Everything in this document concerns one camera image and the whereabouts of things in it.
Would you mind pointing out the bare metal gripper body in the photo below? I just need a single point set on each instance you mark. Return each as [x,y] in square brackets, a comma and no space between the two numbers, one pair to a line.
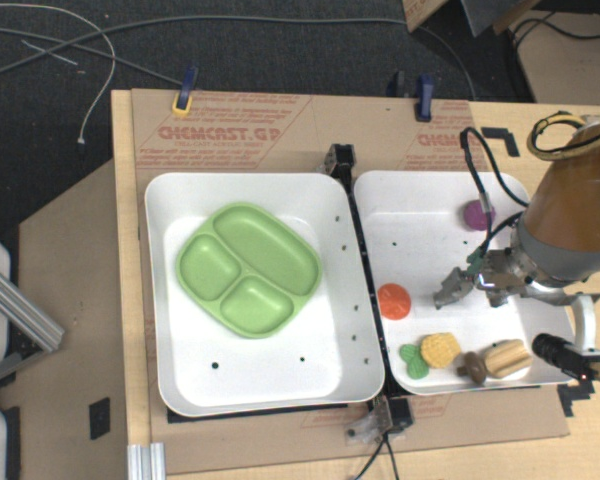
[505,268]

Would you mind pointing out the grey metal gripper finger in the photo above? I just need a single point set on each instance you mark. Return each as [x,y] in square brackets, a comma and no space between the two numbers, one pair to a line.
[452,288]
[498,298]

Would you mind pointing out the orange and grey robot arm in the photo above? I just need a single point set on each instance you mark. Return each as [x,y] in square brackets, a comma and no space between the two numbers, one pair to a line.
[565,208]

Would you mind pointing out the orange round toy food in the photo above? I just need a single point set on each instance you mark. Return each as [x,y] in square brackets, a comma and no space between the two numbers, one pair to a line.
[394,302]

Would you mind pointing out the purple round toy food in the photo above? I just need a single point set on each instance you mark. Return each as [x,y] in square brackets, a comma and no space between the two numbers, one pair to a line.
[475,215]

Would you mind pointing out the white plastic tray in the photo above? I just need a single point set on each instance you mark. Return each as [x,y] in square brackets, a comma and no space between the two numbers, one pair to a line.
[430,228]
[260,373]

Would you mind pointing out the yellow pineapple toy green leaves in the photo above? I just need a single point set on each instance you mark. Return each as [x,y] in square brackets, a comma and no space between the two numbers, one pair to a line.
[437,350]

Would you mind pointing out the brown mushroom toy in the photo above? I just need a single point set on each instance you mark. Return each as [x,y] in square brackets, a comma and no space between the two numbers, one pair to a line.
[475,367]

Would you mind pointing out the thin black rod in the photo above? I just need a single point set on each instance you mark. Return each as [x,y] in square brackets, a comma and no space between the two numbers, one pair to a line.
[367,263]

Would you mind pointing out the green divided plate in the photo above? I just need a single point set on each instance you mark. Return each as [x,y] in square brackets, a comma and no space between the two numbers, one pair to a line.
[252,268]

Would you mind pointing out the brown cardboard board red print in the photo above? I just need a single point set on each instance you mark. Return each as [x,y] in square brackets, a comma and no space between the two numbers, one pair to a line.
[280,133]

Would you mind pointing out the black cylinder on white bracket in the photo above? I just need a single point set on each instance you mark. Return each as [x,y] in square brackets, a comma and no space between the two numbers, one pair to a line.
[560,352]

